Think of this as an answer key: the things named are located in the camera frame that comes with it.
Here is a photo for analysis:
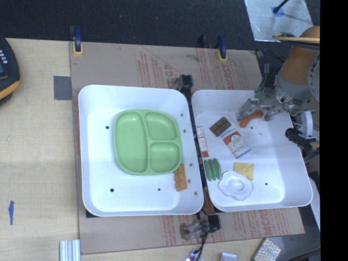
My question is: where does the yellow toy cheese slice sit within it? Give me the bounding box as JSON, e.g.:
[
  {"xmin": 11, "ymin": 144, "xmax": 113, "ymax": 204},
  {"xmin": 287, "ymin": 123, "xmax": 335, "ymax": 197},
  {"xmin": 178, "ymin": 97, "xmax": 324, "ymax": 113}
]
[{"xmin": 233, "ymin": 162, "xmax": 255, "ymax": 182}]

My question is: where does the black block with thin wires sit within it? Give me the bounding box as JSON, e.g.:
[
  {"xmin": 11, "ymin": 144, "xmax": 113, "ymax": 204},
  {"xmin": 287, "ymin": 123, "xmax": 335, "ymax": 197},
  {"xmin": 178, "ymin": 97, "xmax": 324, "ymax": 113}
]
[
  {"xmin": 172, "ymin": 74, "xmax": 195, "ymax": 92},
  {"xmin": 179, "ymin": 213, "xmax": 221, "ymax": 240}
]

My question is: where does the brown cardboard board, red print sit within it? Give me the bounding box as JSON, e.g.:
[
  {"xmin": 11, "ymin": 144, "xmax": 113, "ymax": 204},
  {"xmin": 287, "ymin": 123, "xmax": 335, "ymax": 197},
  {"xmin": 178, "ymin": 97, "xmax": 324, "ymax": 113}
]
[{"xmin": 69, "ymin": 41, "xmax": 306, "ymax": 255}]

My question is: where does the green ridged toy vegetable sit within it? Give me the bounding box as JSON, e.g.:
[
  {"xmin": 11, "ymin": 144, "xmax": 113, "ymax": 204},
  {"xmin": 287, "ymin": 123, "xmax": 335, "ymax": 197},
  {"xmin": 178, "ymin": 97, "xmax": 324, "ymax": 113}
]
[{"xmin": 203, "ymin": 158, "xmax": 222, "ymax": 182}]

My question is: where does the white box with orange pattern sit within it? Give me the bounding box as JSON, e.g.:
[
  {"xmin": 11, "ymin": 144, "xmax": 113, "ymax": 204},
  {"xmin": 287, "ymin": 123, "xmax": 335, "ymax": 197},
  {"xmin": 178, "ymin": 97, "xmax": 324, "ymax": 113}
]
[{"xmin": 251, "ymin": 237, "xmax": 282, "ymax": 261}]

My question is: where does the thin black rod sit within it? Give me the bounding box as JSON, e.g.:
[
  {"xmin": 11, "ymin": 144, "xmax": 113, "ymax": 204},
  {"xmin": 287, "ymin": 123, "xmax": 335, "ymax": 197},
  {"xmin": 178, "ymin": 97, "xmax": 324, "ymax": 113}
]
[{"xmin": 180, "ymin": 84, "xmax": 214, "ymax": 215}]

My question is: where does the white red blue carton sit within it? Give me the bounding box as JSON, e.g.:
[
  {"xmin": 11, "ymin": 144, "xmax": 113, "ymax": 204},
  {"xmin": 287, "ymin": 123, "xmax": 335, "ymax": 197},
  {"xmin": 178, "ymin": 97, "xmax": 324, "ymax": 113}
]
[{"xmin": 221, "ymin": 128, "xmax": 252, "ymax": 159}]

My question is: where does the white toy fried egg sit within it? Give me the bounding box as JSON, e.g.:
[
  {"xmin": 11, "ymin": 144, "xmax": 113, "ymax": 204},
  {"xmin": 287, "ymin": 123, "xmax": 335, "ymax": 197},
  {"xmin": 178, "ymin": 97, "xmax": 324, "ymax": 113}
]
[{"xmin": 217, "ymin": 170, "xmax": 254, "ymax": 202}]

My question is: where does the green divided plate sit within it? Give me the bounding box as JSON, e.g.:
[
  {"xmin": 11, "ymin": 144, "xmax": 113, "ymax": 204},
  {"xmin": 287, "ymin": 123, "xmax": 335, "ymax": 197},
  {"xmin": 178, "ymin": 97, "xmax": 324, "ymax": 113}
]
[{"xmin": 113, "ymin": 109, "xmax": 183, "ymax": 176}]

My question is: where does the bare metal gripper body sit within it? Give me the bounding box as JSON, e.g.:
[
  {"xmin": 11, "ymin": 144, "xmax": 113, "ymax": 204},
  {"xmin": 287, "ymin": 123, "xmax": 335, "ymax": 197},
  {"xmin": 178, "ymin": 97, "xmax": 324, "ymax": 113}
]
[{"xmin": 256, "ymin": 90, "xmax": 303, "ymax": 114}]

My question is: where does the white plastic tray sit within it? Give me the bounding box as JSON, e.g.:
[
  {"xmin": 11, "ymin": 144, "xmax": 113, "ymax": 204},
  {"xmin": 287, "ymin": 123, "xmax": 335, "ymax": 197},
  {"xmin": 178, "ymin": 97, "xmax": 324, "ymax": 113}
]
[
  {"xmin": 78, "ymin": 84, "xmax": 205, "ymax": 218},
  {"xmin": 190, "ymin": 89, "xmax": 314, "ymax": 213}
]

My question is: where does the orange toy biscuit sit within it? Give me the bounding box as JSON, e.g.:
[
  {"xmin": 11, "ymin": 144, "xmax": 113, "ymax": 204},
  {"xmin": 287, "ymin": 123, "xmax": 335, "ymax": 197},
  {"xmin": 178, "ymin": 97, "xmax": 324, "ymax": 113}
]
[{"xmin": 173, "ymin": 164, "xmax": 189, "ymax": 192}]

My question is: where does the black cylinder on white bracket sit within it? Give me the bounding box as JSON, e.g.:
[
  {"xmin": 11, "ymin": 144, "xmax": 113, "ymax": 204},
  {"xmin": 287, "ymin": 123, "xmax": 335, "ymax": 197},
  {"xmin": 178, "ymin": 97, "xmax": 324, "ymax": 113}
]
[{"xmin": 284, "ymin": 110, "xmax": 319, "ymax": 152}]

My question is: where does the orange toy sausage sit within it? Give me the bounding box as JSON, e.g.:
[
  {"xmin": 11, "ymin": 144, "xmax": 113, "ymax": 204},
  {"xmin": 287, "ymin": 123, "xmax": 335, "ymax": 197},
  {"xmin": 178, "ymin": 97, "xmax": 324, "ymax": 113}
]
[{"xmin": 239, "ymin": 109, "xmax": 264, "ymax": 129}]

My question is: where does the brown toy chocolate bar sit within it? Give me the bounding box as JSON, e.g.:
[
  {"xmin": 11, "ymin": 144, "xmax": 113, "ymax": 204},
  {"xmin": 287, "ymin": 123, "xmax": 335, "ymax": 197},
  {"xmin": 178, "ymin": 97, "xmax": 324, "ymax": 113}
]
[{"xmin": 209, "ymin": 116, "xmax": 232, "ymax": 138}]

